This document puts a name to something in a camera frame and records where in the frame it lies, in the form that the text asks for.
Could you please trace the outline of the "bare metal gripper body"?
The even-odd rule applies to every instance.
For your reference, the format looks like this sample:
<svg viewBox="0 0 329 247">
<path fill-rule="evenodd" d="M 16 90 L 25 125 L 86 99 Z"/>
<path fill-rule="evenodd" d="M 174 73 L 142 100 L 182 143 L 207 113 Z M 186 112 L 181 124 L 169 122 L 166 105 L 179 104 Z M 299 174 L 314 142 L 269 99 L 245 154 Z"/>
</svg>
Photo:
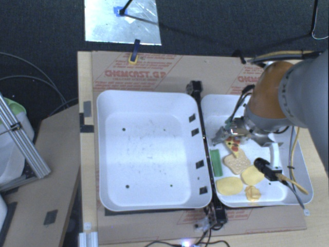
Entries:
<svg viewBox="0 0 329 247">
<path fill-rule="evenodd" d="M 251 129 L 245 126 L 244 119 L 242 117 L 235 118 L 231 121 L 227 120 L 225 130 L 228 132 L 229 137 L 233 140 L 239 140 L 242 143 L 246 143 L 248 140 L 254 139 Z"/>
</svg>

